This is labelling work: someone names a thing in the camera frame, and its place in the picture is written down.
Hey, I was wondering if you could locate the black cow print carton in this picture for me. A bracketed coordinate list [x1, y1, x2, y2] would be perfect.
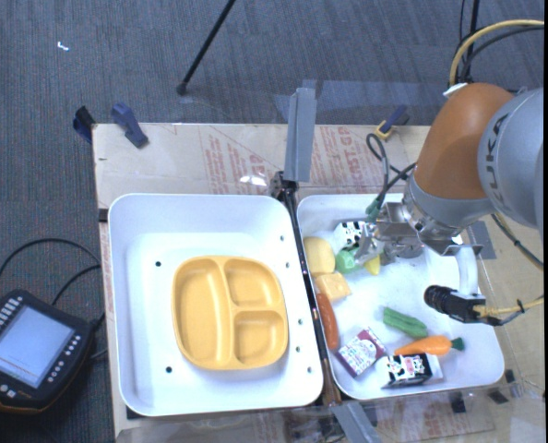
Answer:
[382, 353, 444, 389]

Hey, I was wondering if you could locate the white plastic tray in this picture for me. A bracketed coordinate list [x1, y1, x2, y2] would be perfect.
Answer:
[295, 193, 506, 401]
[107, 193, 325, 418]

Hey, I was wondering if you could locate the green round fruit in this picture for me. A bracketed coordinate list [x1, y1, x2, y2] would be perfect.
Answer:
[335, 249, 363, 275]

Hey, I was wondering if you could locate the pale yellow potato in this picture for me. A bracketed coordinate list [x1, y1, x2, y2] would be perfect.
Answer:
[303, 236, 337, 276]

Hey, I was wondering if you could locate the yellow divided plate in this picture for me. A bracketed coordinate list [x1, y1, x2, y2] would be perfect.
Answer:
[171, 255, 290, 371]

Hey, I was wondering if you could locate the orange sausage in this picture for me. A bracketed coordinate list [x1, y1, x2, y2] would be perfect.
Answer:
[315, 292, 340, 351]

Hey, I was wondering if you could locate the yellow cheese block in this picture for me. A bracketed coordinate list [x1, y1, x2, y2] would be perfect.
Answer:
[314, 272, 352, 302]

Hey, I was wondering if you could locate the black block with thin wires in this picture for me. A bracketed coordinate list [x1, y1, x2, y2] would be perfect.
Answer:
[268, 171, 299, 198]

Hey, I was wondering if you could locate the maroon and white carton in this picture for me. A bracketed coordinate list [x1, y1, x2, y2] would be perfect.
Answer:
[337, 328, 388, 378]

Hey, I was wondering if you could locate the black stand leg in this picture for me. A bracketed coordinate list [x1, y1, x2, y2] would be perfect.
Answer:
[175, 0, 250, 96]

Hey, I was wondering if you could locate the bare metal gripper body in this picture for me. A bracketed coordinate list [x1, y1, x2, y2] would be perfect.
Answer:
[374, 200, 483, 260]

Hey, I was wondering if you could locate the orange carrot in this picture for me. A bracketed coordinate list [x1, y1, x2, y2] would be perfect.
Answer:
[393, 334, 465, 357]

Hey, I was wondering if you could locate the black cylinder on white bracket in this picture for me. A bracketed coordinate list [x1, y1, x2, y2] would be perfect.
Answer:
[423, 242, 487, 325]

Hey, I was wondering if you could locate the brown cardboard board red print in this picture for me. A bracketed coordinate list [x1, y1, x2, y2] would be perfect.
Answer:
[91, 122, 545, 443]

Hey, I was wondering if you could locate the white cow print carton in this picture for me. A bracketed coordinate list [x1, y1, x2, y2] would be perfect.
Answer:
[333, 221, 367, 251]

